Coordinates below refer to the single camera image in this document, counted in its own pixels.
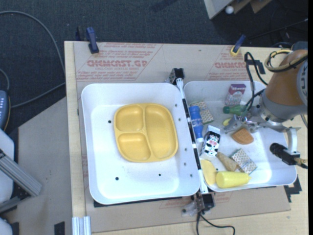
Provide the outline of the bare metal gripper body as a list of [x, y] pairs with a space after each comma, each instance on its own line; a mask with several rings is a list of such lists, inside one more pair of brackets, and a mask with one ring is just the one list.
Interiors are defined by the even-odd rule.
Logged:
[[272, 114], [264, 105], [252, 106], [245, 116], [244, 123], [256, 123], [262, 128], [270, 128], [277, 132], [285, 132], [286, 128], [282, 121]]

